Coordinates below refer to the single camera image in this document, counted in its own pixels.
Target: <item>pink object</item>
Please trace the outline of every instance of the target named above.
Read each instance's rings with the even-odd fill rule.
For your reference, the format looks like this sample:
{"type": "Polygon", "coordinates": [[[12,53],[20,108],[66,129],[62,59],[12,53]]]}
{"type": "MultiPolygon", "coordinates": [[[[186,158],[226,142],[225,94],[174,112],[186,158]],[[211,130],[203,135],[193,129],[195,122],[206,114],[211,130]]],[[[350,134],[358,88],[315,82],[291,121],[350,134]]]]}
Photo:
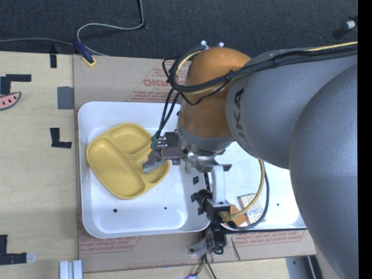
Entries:
{"type": "Polygon", "coordinates": [[[15,92],[7,95],[0,96],[0,110],[8,109],[15,105],[19,98],[21,97],[21,92],[15,92]]]}

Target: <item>white plastic part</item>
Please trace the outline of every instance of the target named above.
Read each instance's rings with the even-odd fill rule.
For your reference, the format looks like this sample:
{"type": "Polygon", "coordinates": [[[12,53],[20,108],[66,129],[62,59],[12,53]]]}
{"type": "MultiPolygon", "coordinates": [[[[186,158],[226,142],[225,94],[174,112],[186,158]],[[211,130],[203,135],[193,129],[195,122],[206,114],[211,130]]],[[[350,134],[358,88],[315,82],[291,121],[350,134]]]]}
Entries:
{"type": "Polygon", "coordinates": [[[26,256],[28,263],[34,263],[36,262],[36,254],[35,253],[28,253],[26,256]]]}
{"type": "Polygon", "coordinates": [[[225,202],[225,174],[223,166],[213,166],[210,172],[212,176],[212,201],[214,203],[225,202]]]}
{"type": "Polygon", "coordinates": [[[353,20],[347,21],[344,23],[344,29],[345,30],[351,30],[356,26],[355,22],[353,20]]]}
{"type": "Polygon", "coordinates": [[[81,260],[59,262],[59,279],[83,279],[81,260]]]}
{"type": "Polygon", "coordinates": [[[200,43],[203,47],[205,47],[206,49],[209,49],[209,46],[207,46],[207,42],[205,40],[202,40],[202,42],[200,43]]]}

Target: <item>white tray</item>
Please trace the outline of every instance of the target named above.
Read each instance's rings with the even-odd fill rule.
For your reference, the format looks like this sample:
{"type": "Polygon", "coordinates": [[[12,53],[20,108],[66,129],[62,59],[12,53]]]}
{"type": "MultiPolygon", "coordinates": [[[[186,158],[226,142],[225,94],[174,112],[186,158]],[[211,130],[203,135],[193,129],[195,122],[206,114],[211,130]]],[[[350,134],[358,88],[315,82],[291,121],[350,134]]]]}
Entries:
{"type": "MultiPolygon", "coordinates": [[[[169,174],[156,187],[131,200],[113,196],[90,169],[85,152],[88,144],[106,130],[122,123],[141,125],[151,134],[159,127],[164,104],[137,102],[89,102],[78,113],[81,202],[85,229],[97,238],[184,233],[201,231],[209,225],[205,214],[198,214],[198,204],[191,195],[205,188],[202,175],[186,174],[184,163],[172,166],[169,174]],[[193,183],[199,176],[201,181],[193,183]]],[[[176,105],[163,132],[174,131],[177,124],[176,105]]],[[[232,163],[226,174],[226,199],[237,205],[237,197],[257,191],[260,169],[257,159],[231,144],[219,163],[232,163]]],[[[256,230],[305,228],[299,214],[288,170],[266,165],[270,181],[270,206],[266,221],[256,230]]],[[[260,202],[264,205],[266,189],[260,202]]]]}

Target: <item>cardboard sheet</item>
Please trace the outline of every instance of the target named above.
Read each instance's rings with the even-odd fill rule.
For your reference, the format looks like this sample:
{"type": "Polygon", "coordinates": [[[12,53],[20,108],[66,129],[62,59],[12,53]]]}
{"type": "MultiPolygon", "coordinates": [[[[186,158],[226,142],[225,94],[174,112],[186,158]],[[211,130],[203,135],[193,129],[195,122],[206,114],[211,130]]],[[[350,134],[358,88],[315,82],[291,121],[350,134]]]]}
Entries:
{"type": "MultiPolygon", "coordinates": [[[[164,102],[170,86],[162,69],[162,60],[111,58],[97,56],[94,67],[74,56],[75,132],[78,146],[77,113],[90,101],[164,102]]],[[[180,71],[184,81],[188,65],[180,71]]],[[[79,155],[76,148],[78,210],[81,217],[79,155]]],[[[201,233],[153,235],[97,239],[90,236],[81,222],[78,227],[78,252],[84,272],[127,270],[149,267],[196,264],[198,257],[189,256],[188,245],[200,240],[201,233]]],[[[268,259],[314,255],[313,240],[307,230],[249,232],[227,235],[228,244],[222,255],[213,255],[213,262],[268,259]]]]}

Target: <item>white cable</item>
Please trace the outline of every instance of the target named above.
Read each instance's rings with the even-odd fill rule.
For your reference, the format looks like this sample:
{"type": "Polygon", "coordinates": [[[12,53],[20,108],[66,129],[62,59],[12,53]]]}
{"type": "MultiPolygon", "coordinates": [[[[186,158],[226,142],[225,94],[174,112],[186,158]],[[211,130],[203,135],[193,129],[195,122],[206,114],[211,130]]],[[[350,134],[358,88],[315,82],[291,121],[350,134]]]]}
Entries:
{"type": "MultiPolygon", "coordinates": [[[[77,40],[80,40],[80,32],[82,31],[82,29],[88,27],[88,26],[101,26],[101,27],[107,27],[107,28],[113,28],[113,29],[118,29],[118,30],[123,30],[123,31],[130,31],[130,30],[136,30],[136,29],[139,29],[141,28],[144,23],[145,23],[145,19],[144,19],[144,14],[143,14],[143,11],[142,11],[142,0],[139,0],[139,11],[141,12],[141,24],[139,24],[138,26],[136,27],[130,27],[130,28],[125,28],[125,27],[118,27],[118,26],[113,26],[113,25],[108,25],[108,24],[101,24],[101,23],[89,23],[89,24],[86,24],[86,25],[83,25],[82,27],[80,27],[78,30],[77,30],[77,40]]],[[[100,52],[97,52],[89,47],[87,47],[85,44],[84,46],[87,48],[88,51],[96,54],[96,55],[101,55],[101,56],[107,56],[105,55],[104,53],[100,53],[100,52]]]]}

